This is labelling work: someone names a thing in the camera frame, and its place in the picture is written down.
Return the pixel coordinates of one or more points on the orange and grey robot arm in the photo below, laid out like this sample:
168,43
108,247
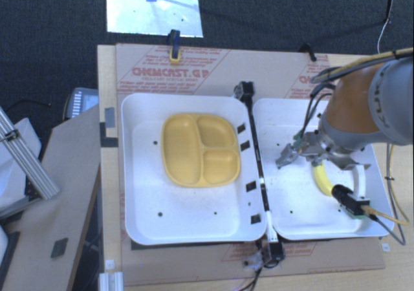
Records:
372,102

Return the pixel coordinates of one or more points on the yellow divided plate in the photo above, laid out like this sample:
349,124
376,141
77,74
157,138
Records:
200,149

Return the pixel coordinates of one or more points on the white plastic tray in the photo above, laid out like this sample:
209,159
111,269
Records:
191,205
291,196

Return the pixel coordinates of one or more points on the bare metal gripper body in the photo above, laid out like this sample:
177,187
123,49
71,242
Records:
320,149

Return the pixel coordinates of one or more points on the thin black and white rod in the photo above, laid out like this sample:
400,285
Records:
257,160

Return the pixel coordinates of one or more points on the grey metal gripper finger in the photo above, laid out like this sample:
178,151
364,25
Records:
285,156

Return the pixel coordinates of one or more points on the black cylinder on white bracket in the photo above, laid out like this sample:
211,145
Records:
351,197

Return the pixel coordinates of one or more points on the brown cardboard board red print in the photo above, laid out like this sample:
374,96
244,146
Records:
207,66

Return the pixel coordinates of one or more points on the yellow banana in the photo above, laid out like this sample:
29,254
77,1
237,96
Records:
322,181

